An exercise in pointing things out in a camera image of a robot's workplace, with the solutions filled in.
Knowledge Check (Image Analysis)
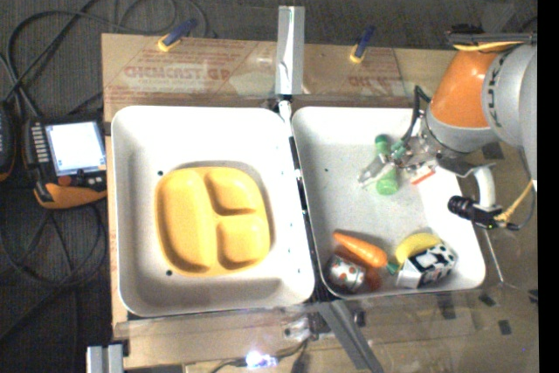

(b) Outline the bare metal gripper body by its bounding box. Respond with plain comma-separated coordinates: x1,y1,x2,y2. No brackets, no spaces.
390,129,443,171

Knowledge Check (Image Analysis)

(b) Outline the green plastic bottle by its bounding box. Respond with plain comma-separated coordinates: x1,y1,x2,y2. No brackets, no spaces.
374,134,400,197

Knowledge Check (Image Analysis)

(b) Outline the white and orange small packet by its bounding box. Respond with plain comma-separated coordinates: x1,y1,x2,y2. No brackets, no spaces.
410,167,437,186

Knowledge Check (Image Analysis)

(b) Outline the white plastic tray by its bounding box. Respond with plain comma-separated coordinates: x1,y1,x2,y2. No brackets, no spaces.
290,106,487,300
110,104,316,318

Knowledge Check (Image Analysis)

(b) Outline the orange carrot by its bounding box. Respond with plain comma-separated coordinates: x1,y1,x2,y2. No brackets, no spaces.
332,231,400,276

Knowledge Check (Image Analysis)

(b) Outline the yellow banana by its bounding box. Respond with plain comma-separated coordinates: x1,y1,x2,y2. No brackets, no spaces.
394,231,443,266

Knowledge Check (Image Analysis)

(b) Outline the silver can with red print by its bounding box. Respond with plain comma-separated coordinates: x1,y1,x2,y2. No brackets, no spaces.
327,253,367,294

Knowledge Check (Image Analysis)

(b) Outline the black and white milk carton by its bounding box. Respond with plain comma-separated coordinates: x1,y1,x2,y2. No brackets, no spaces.
396,243,459,290

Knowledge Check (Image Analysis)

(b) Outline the yellow divided plate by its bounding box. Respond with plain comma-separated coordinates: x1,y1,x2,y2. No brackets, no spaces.
155,165,274,277

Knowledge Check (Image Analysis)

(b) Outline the brown cardboard board, red print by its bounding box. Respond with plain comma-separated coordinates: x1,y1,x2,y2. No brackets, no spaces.
100,32,490,367

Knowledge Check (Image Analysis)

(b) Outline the black cylinder on white bracket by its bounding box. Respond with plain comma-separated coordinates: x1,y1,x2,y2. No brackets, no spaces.
446,163,504,230

